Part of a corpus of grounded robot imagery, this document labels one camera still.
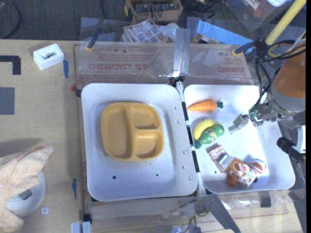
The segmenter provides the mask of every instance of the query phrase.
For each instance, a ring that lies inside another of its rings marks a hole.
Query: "blue object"
[[[74,193],[74,199],[77,199],[77,180],[76,179],[72,179],[72,189],[73,189],[73,193]]]
[[[92,39],[89,41],[89,43],[88,43],[88,45],[87,45],[87,47],[88,47],[89,49],[91,49],[91,48],[94,46],[94,44],[95,44],[96,41],[97,41],[97,38],[99,37],[99,35],[100,35],[101,33],[102,33],[102,28],[98,28],[98,29],[96,30],[95,34],[93,35]]]
[[[69,64],[68,64],[68,61],[64,60],[63,63],[64,63],[65,78],[69,78]]]
[[[220,42],[220,44],[229,45],[241,45],[244,46],[247,43],[253,43],[251,39],[241,36],[237,33],[222,29],[220,27],[214,26],[210,23],[199,21],[196,32],[205,35],[209,38],[215,39]],[[248,49],[245,54],[251,52],[252,48]]]
[[[238,49],[235,49],[234,52],[235,52],[235,54],[239,54],[239,53],[242,53],[242,52],[246,53],[253,46],[254,46],[254,43],[253,42],[249,42],[249,43],[246,43],[245,45],[239,47]]]

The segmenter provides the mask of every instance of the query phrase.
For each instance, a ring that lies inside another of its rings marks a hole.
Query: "toy banana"
[[[216,122],[212,119],[205,119],[199,122],[193,129],[193,139],[198,140],[204,131],[206,131],[210,127],[213,127],[215,124]]]
[[[199,140],[194,142],[195,148],[200,148],[203,144],[209,144],[215,141],[219,136],[222,136],[225,133],[224,127],[217,123],[213,127],[204,131],[199,138]]]

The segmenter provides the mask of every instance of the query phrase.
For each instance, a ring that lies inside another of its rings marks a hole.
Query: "yellow pole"
[[[268,37],[265,39],[265,42],[268,46],[271,46],[284,29],[290,24],[302,7],[306,4],[307,0],[296,0],[289,10],[285,13],[282,19],[278,22],[275,28],[271,31]]]

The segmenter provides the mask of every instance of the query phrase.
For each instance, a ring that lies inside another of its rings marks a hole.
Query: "toy vegetable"
[[[212,119],[205,119],[199,122],[193,129],[193,139],[198,140],[204,131],[213,127],[215,124],[216,122]]]
[[[222,136],[224,133],[224,127],[221,124],[217,123],[213,127],[204,131],[199,140],[194,142],[194,145],[198,149],[203,144],[208,144],[215,141],[219,136]]]
[[[190,111],[213,111],[217,107],[223,108],[223,102],[216,103],[214,100],[206,100],[190,105],[187,109]]]

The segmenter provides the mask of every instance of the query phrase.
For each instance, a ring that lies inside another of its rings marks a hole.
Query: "white cloth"
[[[38,185],[38,172],[53,147],[36,148],[0,158],[0,227],[6,232],[20,229],[24,220],[8,210],[5,201]]]

